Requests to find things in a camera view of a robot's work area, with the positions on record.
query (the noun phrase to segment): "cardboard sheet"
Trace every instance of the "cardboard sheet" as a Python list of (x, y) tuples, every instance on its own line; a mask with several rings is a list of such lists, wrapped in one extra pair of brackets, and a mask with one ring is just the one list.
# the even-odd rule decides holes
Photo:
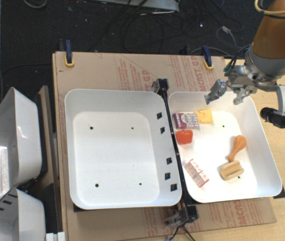
[[(167, 78), (169, 92), (209, 91), (217, 78), (225, 80), (225, 60), (213, 57), (207, 70), (203, 56), (102, 54), (74, 52), (74, 67), (64, 64), (64, 52), (53, 55), (60, 191), (63, 230), (69, 241), (117, 241), (172, 235), (175, 227), (164, 220), (171, 207), (105, 209), (74, 212), (70, 197), (64, 98), (76, 88), (151, 91), (157, 78)], [(276, 222), (269, 198), (197, 205), (199, 219), (191, 232)]]

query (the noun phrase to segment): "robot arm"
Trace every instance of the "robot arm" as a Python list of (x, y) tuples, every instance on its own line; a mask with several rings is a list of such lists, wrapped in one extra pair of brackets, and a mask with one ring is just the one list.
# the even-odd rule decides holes
[(242, 103), (257, 89), (274, 91), (278, 98), (278, 110), (264, 108), (261, 117), (279, 128), (285, 128), (285, 86), (277, 84), (277, 80), (285, 75), (285, 0), (275, 0), (267, 11), (261, 9), (262, 1), (255, 0), (256, 10), (264, 16), (246, 51), (244, 65), (229, 64), (224, 69), (228, 77), (226, 85), (224, 81), (217, 80), (205, 99), (207, 104), (218, 99), (225, 93), (222, 87), (225, 90), (229, 87), (236, 93), (234, 104)]

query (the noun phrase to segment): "red object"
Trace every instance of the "red object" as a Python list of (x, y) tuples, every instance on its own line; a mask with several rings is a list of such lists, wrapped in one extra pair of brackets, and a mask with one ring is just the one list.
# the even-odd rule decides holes
[(178, 131), (176, 133), (176, 139), (180, 145), (190, 144), (193, 141), (193, 131)]

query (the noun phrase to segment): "yellow cheese toy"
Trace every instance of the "yellow cheese toy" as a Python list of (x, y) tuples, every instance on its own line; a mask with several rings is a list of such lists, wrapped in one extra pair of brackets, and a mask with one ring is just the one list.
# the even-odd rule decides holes
[(213, 123), (212, 110), (202, 109), (202, 110), (195, 111), (195, 113), (197, 114), (199, 123), (207, 123), (207, 124)]

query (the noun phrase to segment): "yellow cable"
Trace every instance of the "yellow cable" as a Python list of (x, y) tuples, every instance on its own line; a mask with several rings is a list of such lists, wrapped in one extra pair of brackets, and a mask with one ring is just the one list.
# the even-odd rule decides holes
[(261, 9), (261, 8), (258, 6), (258, 2), (259, 2), (259, 0), (255, 0), (254, 5), (255, 5), (255, 9), (256, 9), (259, 13), (263, 12), (263, 14), (265, 14), (265, 15), (284, 15), (284, 14), (285, 14), (285, 11), (271, 12), (271, 11), (263, 10), (263, 9)]

